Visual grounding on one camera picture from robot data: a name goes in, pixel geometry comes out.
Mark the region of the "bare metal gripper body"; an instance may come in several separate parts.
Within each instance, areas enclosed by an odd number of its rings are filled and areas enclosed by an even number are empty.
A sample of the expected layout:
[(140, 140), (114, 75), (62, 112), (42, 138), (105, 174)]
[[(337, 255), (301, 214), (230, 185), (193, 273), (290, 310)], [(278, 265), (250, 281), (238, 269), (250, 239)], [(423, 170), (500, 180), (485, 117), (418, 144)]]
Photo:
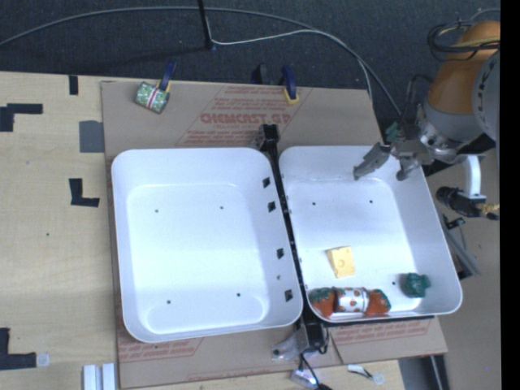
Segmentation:
[(452, 163), (462, 147), (460, 141), (448, 137), (431, 123), (394, 123), (388, 128), (390, 152), (398, 160), (415, 157), (423, 165), (434, 161)]

